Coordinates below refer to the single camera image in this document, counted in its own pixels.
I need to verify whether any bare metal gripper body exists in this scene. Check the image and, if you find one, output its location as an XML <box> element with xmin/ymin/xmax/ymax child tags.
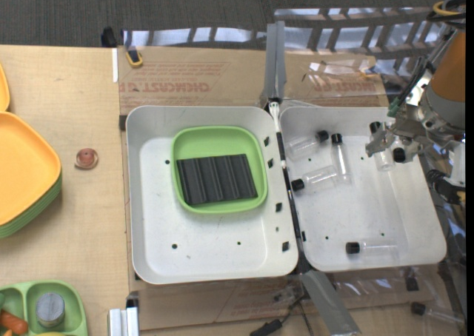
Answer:
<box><xmin>387</xmin><ymin>77</ymin><xmax>464</xmax><ymax>151</ymax></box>

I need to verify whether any clear bottle with black cap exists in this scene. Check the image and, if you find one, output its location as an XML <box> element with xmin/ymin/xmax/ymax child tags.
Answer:
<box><xmin>330</xmin><ymin>132</ymin><xmax>353</xmax><ymax>184</ymax></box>
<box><xmin>369</xmin><ymin>121</ymin><xmax>398</xmax><ymax>172</ymax></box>
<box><xmin>287</xmin><ymin>130</ymin><xmax>330</xmax><ymax>160</ymax></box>
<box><xmin>345</xmin><ymin>239</ymin><xmax>400</xmax><ymax>261</ymax></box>
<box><xmin>410</xmin><ymin>301</ymin><xmax>464</xmax><ymax>325</ymax></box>
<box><xmin>290</xmin><ymin>165</ymin><xmax>338</xmax><ymax>193</ymax></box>

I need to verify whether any white plastic tray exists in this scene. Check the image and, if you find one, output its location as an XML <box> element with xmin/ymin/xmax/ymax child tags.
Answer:
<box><xmin>124</xmin><ymin>104</ymin><xmax>299</xmax><ymax>286</ymax></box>
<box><xmin>278</xmin><ymin>106</ymin><xmax>448</xmax><ymax>274</ymax></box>

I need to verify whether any black ridged plastic insert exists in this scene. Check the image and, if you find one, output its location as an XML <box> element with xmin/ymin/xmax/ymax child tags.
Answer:
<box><xmin>176</xmin><ymin>153</ymin><xmax>259</xmax><ymax>206</ymax></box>

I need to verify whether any brown cardboard board red print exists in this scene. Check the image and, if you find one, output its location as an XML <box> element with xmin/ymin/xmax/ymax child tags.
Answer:
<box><xmin>117</xmin><ymin>44</ymin><xmax>447</xmax><ymax>332</ymax></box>

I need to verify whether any pink round disc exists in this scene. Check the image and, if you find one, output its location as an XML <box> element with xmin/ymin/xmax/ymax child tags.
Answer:
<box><xmin>74</xmin><ymin>147</ymin><xmax>100</xmax><ymax>171</ymax></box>

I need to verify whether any green divided plate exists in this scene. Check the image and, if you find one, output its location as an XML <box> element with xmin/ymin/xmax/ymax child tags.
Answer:
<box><xmin>0</xmin><ymin>280</ymin><xmax>89</xmax><ymax>336</ymax></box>

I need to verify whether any orange plate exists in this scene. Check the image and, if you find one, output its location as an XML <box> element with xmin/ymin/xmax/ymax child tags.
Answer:
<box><xmin>0</xmin><ymin>111</ymin><xmax>63</xmax><ymax>227</ymax></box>
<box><xmin>0</xmin><ymin>63</ymin><xmax>11</xmax><ymax>112</ymax></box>

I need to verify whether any grey can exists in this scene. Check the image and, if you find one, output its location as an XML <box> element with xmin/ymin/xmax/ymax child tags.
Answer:
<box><xmin>36</xmin><ymin>292</ymin><xmax>67</xmax><ymax>329</ymax></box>

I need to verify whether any black cylinder on white bracket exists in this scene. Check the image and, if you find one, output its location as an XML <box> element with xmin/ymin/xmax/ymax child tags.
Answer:
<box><xmin>425</xmin><ymin>140</ymin><xmax>467</xmax><ymax>205</ymax></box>

